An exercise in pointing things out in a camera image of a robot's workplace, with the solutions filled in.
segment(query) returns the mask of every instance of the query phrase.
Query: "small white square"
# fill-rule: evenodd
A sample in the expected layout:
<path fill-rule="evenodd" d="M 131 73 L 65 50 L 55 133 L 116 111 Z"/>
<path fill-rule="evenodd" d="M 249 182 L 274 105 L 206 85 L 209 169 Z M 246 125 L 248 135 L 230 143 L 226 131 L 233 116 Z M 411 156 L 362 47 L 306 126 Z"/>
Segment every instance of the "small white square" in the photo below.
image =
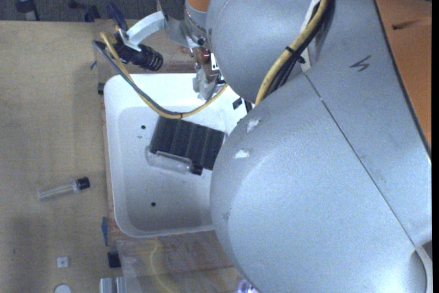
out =
<path fill-rule="evenodd" d="M 67 267 L 69 267 L 69 258 L 68 257 L 57 257 L 56 258 L 56 266 L 58 268 L 67 268 Z"/>

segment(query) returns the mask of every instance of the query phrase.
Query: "white round object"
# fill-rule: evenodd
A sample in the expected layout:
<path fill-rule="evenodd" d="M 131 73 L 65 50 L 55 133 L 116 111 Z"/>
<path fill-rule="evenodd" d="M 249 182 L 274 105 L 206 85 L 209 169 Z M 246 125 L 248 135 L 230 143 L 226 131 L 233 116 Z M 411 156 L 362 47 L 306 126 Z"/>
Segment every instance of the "white round object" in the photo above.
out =
<path fill-rule="evenodd" d="M 62 284 L 55 287 L 54 293 L 71 293 L 71 289 L 68 285 Z"/>

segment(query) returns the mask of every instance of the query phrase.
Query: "yellow cable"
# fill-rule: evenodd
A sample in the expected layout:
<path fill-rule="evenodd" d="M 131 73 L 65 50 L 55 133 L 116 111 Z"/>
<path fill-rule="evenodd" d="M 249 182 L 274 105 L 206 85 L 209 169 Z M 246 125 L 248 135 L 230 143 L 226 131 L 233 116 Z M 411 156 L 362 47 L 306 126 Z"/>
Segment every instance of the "yellow cable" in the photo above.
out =
<path fill-rule="evenodd" d="M 310 20 L 310 22 L 308 22 L 305 29 L 301 33 L 299 33 L 298 37 L 289 45 L 289 47 L 292 50 L 296 51 L 309 38 L 313 30 L 319 24 L 324 14 L 324 11 L 326 10 L 327 5 L 328 5 L 328 0 L 320 1 L 317 12 L 313 16 L 313 18 Z M 291 53 L 288 50 L 284 50 L 282 54 L 276 59 L 274 64 L 271 66 L 270 70 L 266 73 L 261 83 L 261 86 L 259 87 L 259 91 L 255 102 L 256 105 L 260 103 L 267 95 L 267 91 L 270 85 L 273 83 L 277 73 L 279 72 L 281 67 L 287 62 L 290 56 Z"/>
<path fill-rule="evenodd" d="M 119 54 L 117 53 L 116 49 L 113 47 L 111 40 L 109 39 L 107 33 L 101 32 L 100 36 L 104 40 L 108 50 L 110 50 L 110 53 L 113 56 L 113 58 L 115 58 L 117 65 L 119 66 L 119 68 L 121 69 L 123 74 L 132 83 L 135 84 L 130 73 L 126 69 L 125 65 L 122 63 L 121 58 L 119 57 Z M 158 104 L 154 105 L 154 101 L 148 100 L 146 97 L 143 97 L 142 94 L 139 94 L 139 93 L 137 93 L 137 94 L 139 94 L 139 97 L 145 102 L 145 104 L 147 104 L 153 111 L 158 113 L 160 116 L 166 117 L 168 119 L 183 119 L 185 117 L 188 117 L 188 116 L 191 116 L 191 115 L 194 115 L 194 114 L 200 112 L 201 110 L 206 108 L 208 105 L 212 104 L 226 90 L 227 86 L 228 85 L 225 84 L 215 96 L 213 96 L 211 99 L 207 100 L 203 105 L 201 105 L 201 106 L 199 106 L 191 111 L 188 111 L 186 113 L 174 113 L 174 114 L 168 113 L 161 106 L 156 106 Z"/>

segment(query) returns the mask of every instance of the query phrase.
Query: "lightning bolt symbol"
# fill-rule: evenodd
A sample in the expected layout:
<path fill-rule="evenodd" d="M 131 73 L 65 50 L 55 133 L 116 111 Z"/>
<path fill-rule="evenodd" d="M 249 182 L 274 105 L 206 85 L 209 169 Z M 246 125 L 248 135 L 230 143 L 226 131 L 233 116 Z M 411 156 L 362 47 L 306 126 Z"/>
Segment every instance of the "lightning bolt symbol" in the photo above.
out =
<path fill-rule="evenodd" d="M 367 59 L 370 59 L 370 55 L 367 55 L 363 60 L 360 60 L 359 62 L 356 62 L 354 65 L 351 65 L 350 68 L 359 67 L 360 69 L 357 72 L 366 70 L 370 64 L 363 63 Z"/>

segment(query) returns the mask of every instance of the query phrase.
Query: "transparent plastic sheet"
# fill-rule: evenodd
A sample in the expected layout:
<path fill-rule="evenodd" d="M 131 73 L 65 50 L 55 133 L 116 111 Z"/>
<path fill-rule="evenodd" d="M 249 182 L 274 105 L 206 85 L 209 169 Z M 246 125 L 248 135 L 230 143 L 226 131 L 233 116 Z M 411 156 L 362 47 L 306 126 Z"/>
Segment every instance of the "transparent plastic sheet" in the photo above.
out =
<path fill-rule="evenodd" d="M 256 293 L 214 231 L 117 242 L 129 293 Z"/>

